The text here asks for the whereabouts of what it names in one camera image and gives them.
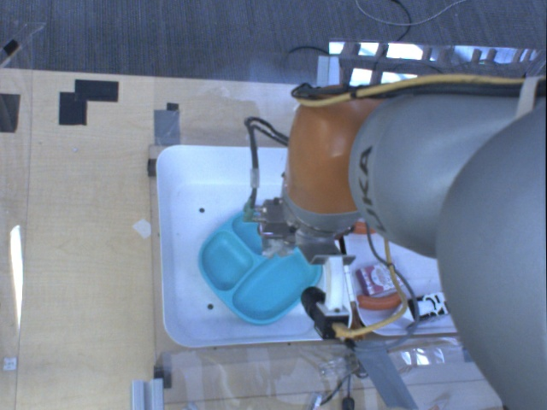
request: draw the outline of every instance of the metal bracket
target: metal bracket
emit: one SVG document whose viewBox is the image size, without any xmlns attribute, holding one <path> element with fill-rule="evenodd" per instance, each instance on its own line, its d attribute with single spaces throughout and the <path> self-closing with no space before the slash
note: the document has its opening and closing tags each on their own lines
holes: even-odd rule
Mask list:
<svg viewBox="0 0 547 410">
<path fill-rule="evenodd" d="M 131 385 L 131 410 L 163 410 L 163 379 L 134 380 Z"/>
</svg>

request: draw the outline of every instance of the gray tape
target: gray tape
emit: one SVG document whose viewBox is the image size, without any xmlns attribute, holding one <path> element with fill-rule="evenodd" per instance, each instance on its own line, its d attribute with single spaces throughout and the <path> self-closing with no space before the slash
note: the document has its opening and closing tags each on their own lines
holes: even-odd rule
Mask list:
<svg viewBox="0 0 547 410">
<path fill-rule="evenodd" d="M 179 111 L 154 111 L 154 143 L 158 146 L 180 144 Z"/>
<path fill-rule="evenodd" d="M 359 348 L 360 345 L 362 345 L 361 342 L 356 343 L 357 359 L 367 371 L 384 403 L 389 408 L 417 409 L 418 406 L 387 351 L 385 349 Z"/>
</svg>

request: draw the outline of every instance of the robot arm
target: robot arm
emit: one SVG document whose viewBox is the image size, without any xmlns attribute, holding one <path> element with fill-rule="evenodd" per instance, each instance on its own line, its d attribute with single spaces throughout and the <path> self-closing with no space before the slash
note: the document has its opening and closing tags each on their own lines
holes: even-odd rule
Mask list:
<svg viewBox="0 0 547 410">
<path fill-rule="evenodd" d="M 547 408 L 544 94 L 516 120 L 518 102 L 435 94 L 302 107 L 281 197 L 292 246 L 312 263 L 360 217 L 436 257 L 456 327 L 511 410 Z"/>
</svg>

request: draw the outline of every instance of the clear plastic panel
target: clear plastic panel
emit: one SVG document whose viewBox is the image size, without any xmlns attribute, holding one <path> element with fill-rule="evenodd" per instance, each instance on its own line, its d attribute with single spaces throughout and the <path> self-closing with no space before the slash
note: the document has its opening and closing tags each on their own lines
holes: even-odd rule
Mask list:
<svg viewBox="0 0 547 410">
<path fill-rule="evenodd" d="M 32 129 L 32 39 L 41 23 L 14 23 L 0 50 L 0 408 L 14 408 L 25 292 Z"/>
</svg>

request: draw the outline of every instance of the packaged item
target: packaged item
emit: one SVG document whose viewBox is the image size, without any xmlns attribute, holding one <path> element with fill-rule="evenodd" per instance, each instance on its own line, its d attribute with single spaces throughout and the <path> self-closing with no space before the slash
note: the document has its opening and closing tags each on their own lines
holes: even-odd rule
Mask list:
<svg viewBox="0 0 547 410">
<path fill-rule="evenodd" d="M 418 307 L 420 308 L 420 322 L 426 320 L 440 319 L 450 314 L 446 300 L 444 299 L 444 293 L 439 291 L 437 293 L 431 293 L 429 295 L 418 296 L 416 298 Z M 418 308 L 409 299 L 409 308 L 404 315 L 398 319 L 395 323 L 406 328 L 410 326 L 416 320 L 416 314 Z"/>
<path fill-rule="evenodd" d="M 367 296 L 387 296 L 395 292 L 389 270 L 382 264 L 374 264 L 358 269 L 357 280 Z"/>
</svg>

